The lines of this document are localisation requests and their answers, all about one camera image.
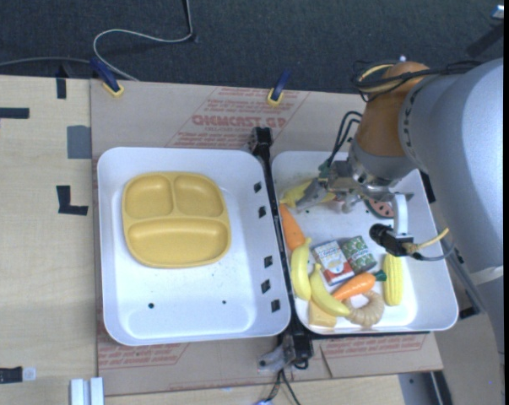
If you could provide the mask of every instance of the black fabric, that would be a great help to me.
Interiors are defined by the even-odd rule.
[[[100,52],[144,81],[270,88],[286,68],[289,89],[352,91],[357,60],[440,67],[503,57],[504,0],[190,0],[196,41],[164,45],[123,34]],[[0,0],[0,62],[25,57],[89,60],[103,30],[183,37],[182,0]],[[88,67],[71,63],[78,77]],[[0,68],[54,76],[57,62]]]

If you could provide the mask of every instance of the green packet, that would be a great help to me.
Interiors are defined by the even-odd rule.
[[[376,266],[372,252],[360,235],[351,239],[340,239],[338,245],[355,274],[366,272]]]

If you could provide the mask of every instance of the tray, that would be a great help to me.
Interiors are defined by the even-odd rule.
[[[146,173],[197,173],[221,190],[230,247],[217,262],[154,268],[130,253],[122,194]],[[290,322],[290,300],[263,168],[240,150],[112,148],[97,165],[100,263],[106,330],[138,346],[274,336]]]
[[[317,176],[317,167],[328,158],[329,152],[283,152],[273,159],[273,183],[278,197],[293,186]],[[336,159],[346,159],[346,153],[340,153]],[[420,173],[414,171],[402,179],[394,188],[395,192],[412,192],[414,196],[408,203],[409,232],[415,241],[427,241],[437,235],[434,219]],[[296,218],[303,233],[312,238],[311,247],[328,240],[352,238],[362,235],[368,248],[378,262],[376,271],[381,265],[385,250],[369,236],[373,224],[393,225],[392,219],[380,219],[364,204],[358,203],[350,213],[343,213],[338,202],[325,202],[298,212],[290,210]],[[428,257],[442,253],[441,245],[435,244],[421,251]],[[312,271],[314,256],[311,254],[309,268]],[[297,316],[309,330],[322,335],[362,334],[373,332],[429,332],[446,330],[458,318],[458,304],[445,261],[422,262],[413,258],[403,258],[404,293],[403,303],[399,306],[386,306],[383,317],[375,326],[365,329],[339,317],[335,328],[309,325],[308,303],[294,298]],[[338,287],[327,286],[333,291]],[[382,292],[380,283],[375,291]],[[365,301],[358,296],[357,305]]]
[[[196,267],[230,249],[230,220],[222,191],[198,173],[149,172],[122,192],[128,250],[149,267]]]

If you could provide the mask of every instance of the white tray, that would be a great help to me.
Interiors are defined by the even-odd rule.
[[[146,267],[131,256],[122,230],[122,188],[152,171],[197,172],[219,186],[231,227],[223,258],[169,269]],[[254,338],[288,326],[290,301],[263,168],[251,154],[113,148],[100,157],[97,176],[104,323],[115,340],[137,346]]]
[[[317,176],[317,167],[328,158],[329,152],[283,152],[272,163],[273,182],[278,197],[284,191]],[[336,159],[346,159],[347,154],[338,154]],[[408,203],[409,232],[416,242],[434,237],[436,227],[425,195],[420,173],[414,171],[402,179],[394,188],[396,192],[412,192]],[[373,224],[393,225],[392,219],[379,219],[371,213],[364,203],[355,205],[351,213],[342,213],[338,202],[326,202],[313,208],[298,212],[291,209],[299,226],[307,237],[312,238],[311,245],[328,240],[351,238],[362,235],[374,257],[381,266],[385,250],[369,236]],[[428,257],[442,254],[439,243],[421,251]],[[438,262],[416,261],[411,257],[403,258],[404,293],[403,303],[399,306],[386,306],[380,322],[373,328],[365,329],[339,317],[335,328],[316,327],[308,322],[308,303],[295,298],[295,308],[301,322],[313,332],[325,335],[357,334],[373,332],[425,332],[446,330],[458,318],[458,304],[444,260]],[[312,270],[314,257],[311,254],[309,268]],[[330,291],[338,285],[327,286]],[[382,286],[376,283],[375,291],[381,293]]]

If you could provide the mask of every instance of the white cable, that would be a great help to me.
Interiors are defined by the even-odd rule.
[[[104,35],[109,35],[110,33],[124,33],[126,35],[134,35],[134,36],[138,36],[138,37],[142,37],[144,39],[149,39],[150,41],[156,41],[156,42],[160,42],[160,43],[166,43],[166,44],[178,44],[178,43],[181,43],[181,42],[184,42],[184,41],[188,41],[190,38],[192,38],[192,35],[193,35],[193,31],[192,31],[192,20],[191,20],[191,15],[190,15],[190,2],[189,0],[185,0],[185,6],[187,7],[187,21],[188,21],[188,34],[184,37],[182,37],[181,39],[162,39],[162,38],[159,38],[159,37],[154,37],[154,36],[151,36],[151,35],[145,35],[144,33],[139,33],[137,31],[131,31],[131,30],[125,30],[125,29],[110,29],[110,30],[106,30],[106,31],[103,31],[101,33],[99,33],[95,39],[93,40],[93,50],[95,51],[95,55],[106,65],[108,66],[110,69],[112,69],[115,73],[118,73],[120,75],[122,75],[123,77],[125,77],[126,79],[130,79],[131,81],[139,81],[139,79],[133,77],[132,75],[129,75],[128,73],[126,72],[123,72],[121,69],[113,66],[112,64],[110,64],[97,50],[96,48],[96,43],[98,42],[98,40],[104,36]]]

